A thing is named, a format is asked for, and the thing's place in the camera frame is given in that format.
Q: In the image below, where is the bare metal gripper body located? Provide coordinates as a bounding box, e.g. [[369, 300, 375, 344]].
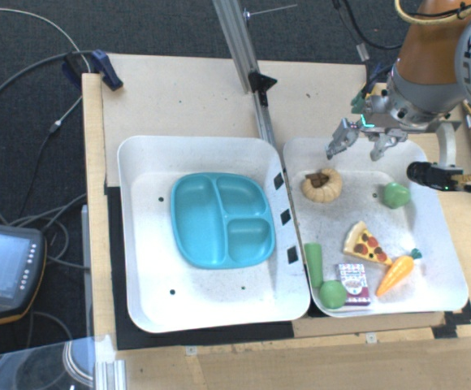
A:
[[358, 91, 442, 135]]

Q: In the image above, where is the green toy pepper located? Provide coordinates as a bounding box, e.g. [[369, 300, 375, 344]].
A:
[[382, 181, 413, 210]]

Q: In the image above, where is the toy pizza slice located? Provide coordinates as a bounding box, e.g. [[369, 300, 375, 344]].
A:
[[342, 220, 394, 267]]

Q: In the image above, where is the white plastic tray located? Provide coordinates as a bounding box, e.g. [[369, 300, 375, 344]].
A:
[[282, 136, 470, 319], [116, 135, 312, 335]]

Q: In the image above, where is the green cylinder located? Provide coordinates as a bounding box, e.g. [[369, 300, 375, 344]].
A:
[[303, 242, 325, 289]]

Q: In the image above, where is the orange toy carrot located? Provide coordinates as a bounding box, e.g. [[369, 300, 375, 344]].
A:
[[375, 248, 424, 298]]

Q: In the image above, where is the small white and purple carton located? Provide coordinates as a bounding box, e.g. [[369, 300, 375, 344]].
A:
[[335, 262, 372, 307]]

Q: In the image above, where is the green toy apple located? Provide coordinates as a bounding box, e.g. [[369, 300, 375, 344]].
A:
[[318, 279, 348, 310]]

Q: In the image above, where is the pale wood board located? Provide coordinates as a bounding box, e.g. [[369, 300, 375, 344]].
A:
[[100, 53, 471, 339]]

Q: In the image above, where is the blue divided plate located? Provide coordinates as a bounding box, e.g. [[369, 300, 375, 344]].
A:
[[170, 171, 277, 271]]

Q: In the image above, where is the black cylinder on white bracket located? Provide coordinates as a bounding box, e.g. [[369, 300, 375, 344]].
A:
[[406, 121, 465, 193]]

